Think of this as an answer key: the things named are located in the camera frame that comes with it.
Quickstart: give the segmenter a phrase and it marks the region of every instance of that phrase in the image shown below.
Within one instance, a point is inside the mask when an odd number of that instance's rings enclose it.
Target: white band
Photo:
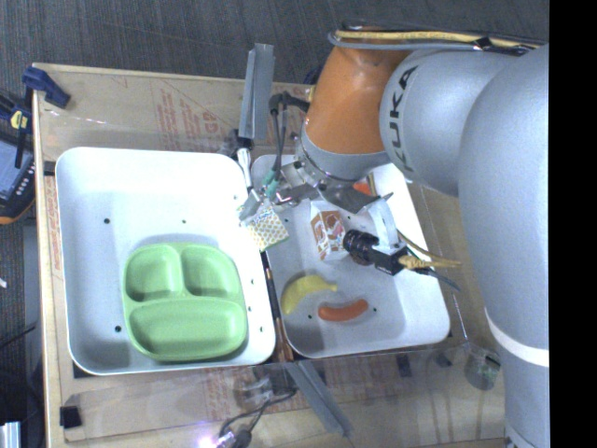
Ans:
[[[521,358],[525,362],[533,363],[541,367],[549,367],[549,350],[531,347],[514,340],[492,322],[487,313],[487,309],[485,309],[485,315],[487,316],[487,321],[489,322],[489,328],[492,331],[493,337],[495,337],[498,343],[508,352]]]

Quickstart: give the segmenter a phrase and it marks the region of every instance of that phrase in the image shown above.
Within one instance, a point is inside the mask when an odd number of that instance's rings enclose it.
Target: white and brown carton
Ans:
[[[311,229],[321,260],[339,260],[348,255],[342,246],[346,230],[335,205],[325,201],[311,201]]]

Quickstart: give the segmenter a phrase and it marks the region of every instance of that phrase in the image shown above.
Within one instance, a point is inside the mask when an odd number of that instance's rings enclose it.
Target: screen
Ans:
[[[21,168],[15,167],[17,147],[0,139],[0,201],[7,201],[21,180],[22,174],[31,165],[33,154],[23,151]]]

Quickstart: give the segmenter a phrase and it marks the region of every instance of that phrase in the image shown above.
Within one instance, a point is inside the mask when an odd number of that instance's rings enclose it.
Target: blue clamp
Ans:
[[[18,133],[16,168],[21,168],[26,135],[33,133],[34,90],[44,91],[46,93],[45,100],[60,108],[65,108],[71,99],[70,94],[64,92],[44,70],[39,68],[29,66],[21,80],[25,84],[25,96],[21,100],[8,92],[0,91],[0,119],[7,120]]]

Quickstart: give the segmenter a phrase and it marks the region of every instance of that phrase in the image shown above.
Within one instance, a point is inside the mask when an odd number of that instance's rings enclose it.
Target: sausage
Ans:
[[[323,320],[329,322],[344,322],[346,320],[352,320],[363,314],[369,307],[369,304],[365,299],[359,299],[343,307],[330,307],[328,305],[322,305],[317,310],[317,314]]]

